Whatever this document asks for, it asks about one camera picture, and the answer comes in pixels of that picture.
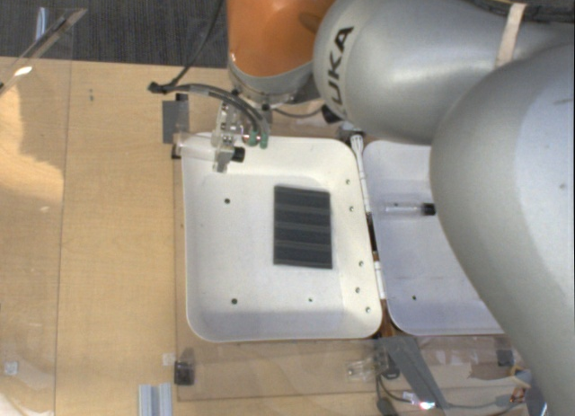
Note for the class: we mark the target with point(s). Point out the dark grey ribbed rectangular pad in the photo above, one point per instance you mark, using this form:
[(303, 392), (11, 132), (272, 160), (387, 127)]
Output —
[(303, 227)]

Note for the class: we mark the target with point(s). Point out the white plastic tray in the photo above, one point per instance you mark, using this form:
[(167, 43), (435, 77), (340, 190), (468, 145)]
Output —
[(251, 279), (413, 261)]

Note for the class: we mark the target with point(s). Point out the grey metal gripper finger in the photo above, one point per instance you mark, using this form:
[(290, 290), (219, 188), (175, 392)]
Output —
[(228, 156), (218, 160)]

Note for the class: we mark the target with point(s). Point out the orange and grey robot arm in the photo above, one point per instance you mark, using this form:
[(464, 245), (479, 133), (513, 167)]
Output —
[(404, 68)]

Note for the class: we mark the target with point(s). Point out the clear tube with black cap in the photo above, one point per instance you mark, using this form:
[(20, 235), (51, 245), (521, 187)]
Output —
[(193, 147), (404, 209)]

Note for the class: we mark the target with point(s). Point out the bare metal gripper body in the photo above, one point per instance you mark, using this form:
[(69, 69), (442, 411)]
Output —
[(229, 117)]

